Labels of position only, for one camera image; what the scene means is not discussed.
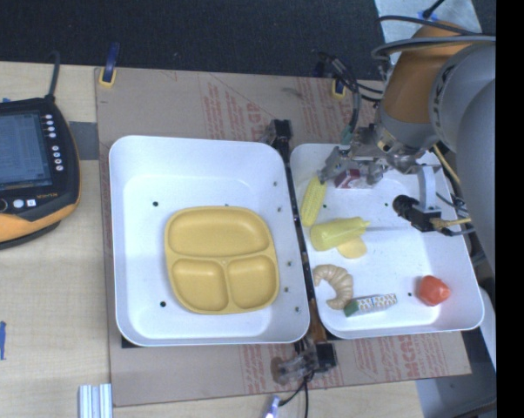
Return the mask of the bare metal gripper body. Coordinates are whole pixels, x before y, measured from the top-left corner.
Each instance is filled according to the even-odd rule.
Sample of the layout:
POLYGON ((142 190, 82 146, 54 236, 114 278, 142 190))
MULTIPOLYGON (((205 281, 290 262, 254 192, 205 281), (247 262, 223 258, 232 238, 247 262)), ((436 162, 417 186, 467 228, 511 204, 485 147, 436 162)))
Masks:
POLYGON ((371 124, 357 127, 351 142, 355 158, 376 158, 402 174, 414 173, 417 161, 437 141, 438 136, 430 125, 371 124))

